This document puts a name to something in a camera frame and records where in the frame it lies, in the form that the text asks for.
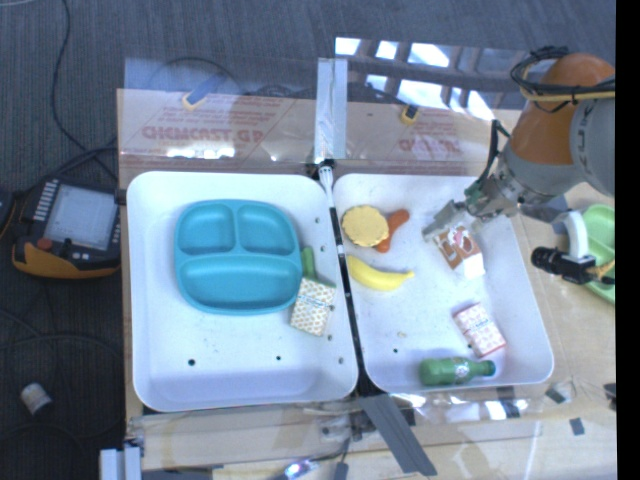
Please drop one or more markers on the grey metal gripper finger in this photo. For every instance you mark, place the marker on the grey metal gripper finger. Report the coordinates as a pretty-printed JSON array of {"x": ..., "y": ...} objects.
[
  {"x": 474, "y": 225},
  {"x": 440, "y": 222}
]

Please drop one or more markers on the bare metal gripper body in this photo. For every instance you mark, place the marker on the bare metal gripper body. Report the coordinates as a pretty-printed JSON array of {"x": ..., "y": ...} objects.
[{"x": 492, "y": 199}]

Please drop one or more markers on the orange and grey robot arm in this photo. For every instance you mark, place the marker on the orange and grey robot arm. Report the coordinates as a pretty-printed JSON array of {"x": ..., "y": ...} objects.
[{"x": 555, "y": 128}]

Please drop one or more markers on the brown and white carton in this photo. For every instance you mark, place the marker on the brown and white carton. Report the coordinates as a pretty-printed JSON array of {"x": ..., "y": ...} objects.
[{"x": 462, "y": 253}]

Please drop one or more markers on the orange sausage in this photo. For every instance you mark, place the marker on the orange sausage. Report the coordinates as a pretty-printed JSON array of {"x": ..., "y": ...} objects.
[{"x": 396, "y": 220}]

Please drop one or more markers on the yellow round biscuit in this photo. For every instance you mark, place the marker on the yellow round biscuit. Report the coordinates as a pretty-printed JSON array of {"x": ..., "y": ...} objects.
[{"x": 365, "y": 225}]

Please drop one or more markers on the yellow banana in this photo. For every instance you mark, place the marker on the yellow banana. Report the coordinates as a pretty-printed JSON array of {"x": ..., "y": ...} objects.
[{"x": 375, "y": 275}]

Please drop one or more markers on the white plastic tray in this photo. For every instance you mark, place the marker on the white plastic tray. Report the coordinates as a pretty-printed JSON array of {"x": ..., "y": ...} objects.
[
  {"x": 430, "y": 318},
  {"x": 235, "y": 358}
]

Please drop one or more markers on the pink and white carton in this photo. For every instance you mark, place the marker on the pink and white carton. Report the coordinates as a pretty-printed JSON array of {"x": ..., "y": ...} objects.
[{"x": 480, "y": 330}]

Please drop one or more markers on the green divided plate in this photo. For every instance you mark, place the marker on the green divided plate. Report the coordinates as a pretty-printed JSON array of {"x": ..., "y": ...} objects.
[{"x": 600, "y": 228}]

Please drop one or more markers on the green oblong toy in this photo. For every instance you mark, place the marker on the green oblong toy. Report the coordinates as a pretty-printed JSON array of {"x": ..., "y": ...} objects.
[{"x": 308, "y": 263}]

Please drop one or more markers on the green bottle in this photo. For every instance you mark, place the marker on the green bottle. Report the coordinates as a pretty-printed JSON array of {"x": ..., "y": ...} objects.
[{"x": 450, "y": 371}]

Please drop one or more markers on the white orange patterned carton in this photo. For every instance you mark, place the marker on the white orange patterned carton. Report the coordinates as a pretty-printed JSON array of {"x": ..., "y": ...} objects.
[{"x": 313, "y": 308}]

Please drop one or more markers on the blue divided plate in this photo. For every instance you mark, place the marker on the blue divided plate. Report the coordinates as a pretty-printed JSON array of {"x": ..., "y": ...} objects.
[{"x": 235, "y": 260}]

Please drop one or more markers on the brown cardboard board red print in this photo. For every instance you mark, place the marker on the brown cardboard board red print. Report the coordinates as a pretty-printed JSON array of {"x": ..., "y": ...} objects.
[{"x": 200, "y": 133}]

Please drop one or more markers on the small grey can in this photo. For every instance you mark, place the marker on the small grey can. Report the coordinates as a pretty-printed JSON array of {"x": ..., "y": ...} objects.
[{"x": 36, "y": 398}]

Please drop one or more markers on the black cylinder on white bracket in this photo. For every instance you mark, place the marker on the black cylinder on white bracket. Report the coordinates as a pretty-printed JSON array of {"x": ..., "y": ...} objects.
[{"x": 567, "y": 263}]

